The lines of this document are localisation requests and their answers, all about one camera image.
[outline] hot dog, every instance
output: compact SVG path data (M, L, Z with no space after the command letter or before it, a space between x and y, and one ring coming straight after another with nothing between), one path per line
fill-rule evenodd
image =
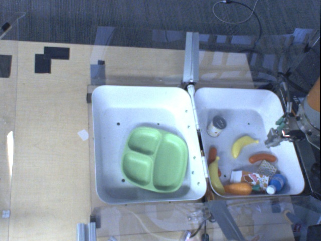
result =
M217 155L217 150L215 147L210 147L209 156L208 156L208 165L215 161Z
M249 162L250 163L256 163L257 161L261 161L261 160L266 160L269 162L275 162L276 161L276 157L272 154L268 154L268 153L260 153L260 154L255 154L252 155L249 158Z

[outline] toy sausage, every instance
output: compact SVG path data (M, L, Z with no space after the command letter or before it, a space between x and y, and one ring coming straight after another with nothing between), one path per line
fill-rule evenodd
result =
M212 162L215 161L216 154L217 154L216 148L215 147L211 147L210 150L209 150L208 165L210 165Z
M224 190L226 193L234 195L249 195L252 192L252 186L246 182L233 183L230 185L225 185Z
M261 161L261 160L266 160L269 162L275 162L276 161L276 157L272 154L267 154L267 153L261 153L261 154L256 154L256 155L252 155L249 158L249 162L250 163L256 163L257 161Z

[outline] toy banana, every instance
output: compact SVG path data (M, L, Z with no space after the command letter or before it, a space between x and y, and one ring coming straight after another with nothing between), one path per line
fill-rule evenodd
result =
M234 158L237 158L242 150L242 148L251 143L258 143L257 139L253 139L250 136L242 136L237 141L234 142L232 146L232 155Z
M211 179L211 184L214 190L223 195L225 193L224 187L221 183L221 180L219 178L218 174L218 160L220 157L216 156L216 159L214 162L210 163L209 165L209 174L210 174L210 179Z

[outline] green plate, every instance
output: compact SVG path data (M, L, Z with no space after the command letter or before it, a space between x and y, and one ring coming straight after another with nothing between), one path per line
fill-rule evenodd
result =
M138 127L130 134L121 160L125 179L159 193L174 192L181 186L188 148L179 136L156 128Z

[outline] white cable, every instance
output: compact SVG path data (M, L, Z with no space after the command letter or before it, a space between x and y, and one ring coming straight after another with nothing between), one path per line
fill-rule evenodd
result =
M311 47L315 46L315 45L316 45L316 43L320 40L320 38L321 38L321 36L320 36L320 37L318 37L318 39L314 42L314 44L313 44Z
M219 3L227 4L227 3L228 3L227 0L218 1L218 2L216 2L215 4L213 4L212 12L213 12L214 16L215 16L217 19L219 19L220 21L222 21L222 22L224 22L224 23L228 23L228 24L244 23L244 22L248 21L248 20L253 16L253 13L254 13L254 10L255 10L255 8L256 8L256 5L257 5L257 2L258 2L258 1L259 1L259 0L256 0L256 1L255 1L254 7L253 7L253 9L252 9L252 12L251 12L250 16L247 17L245 20L242 20L242 21L239 21L239 22L228 22L228 21L225 21L225 20L223 20L222 18L220 18L220 17L218 17L218 16L216 15L216 13L215 13L215 11L214 11L214 7L215 7L217 4L219 4Z

